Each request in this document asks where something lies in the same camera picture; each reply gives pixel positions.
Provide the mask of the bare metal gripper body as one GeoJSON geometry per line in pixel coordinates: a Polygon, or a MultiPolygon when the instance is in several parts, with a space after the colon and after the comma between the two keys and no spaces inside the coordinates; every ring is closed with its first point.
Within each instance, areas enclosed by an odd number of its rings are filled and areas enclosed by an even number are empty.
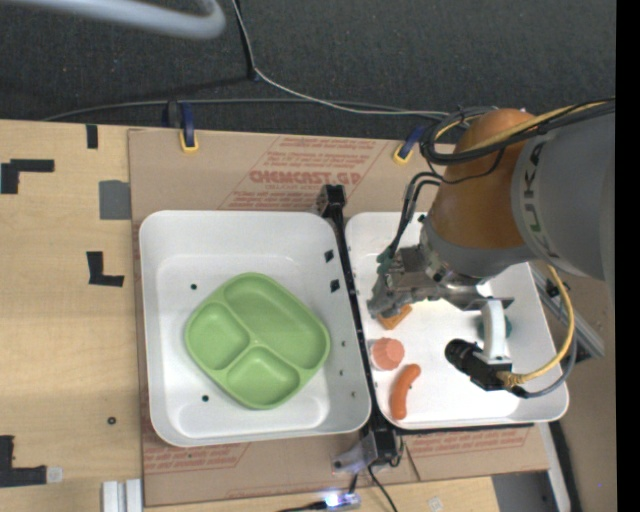
{"type": "Polygon", "coordinates": [[[485,278],[455,271],[437,252],[423,245],[400,248],[383,272],[383,286],[396,294],[411,294],[415,302],[445,300],[449,303],[486,303],[479,286],[485,278]]]}

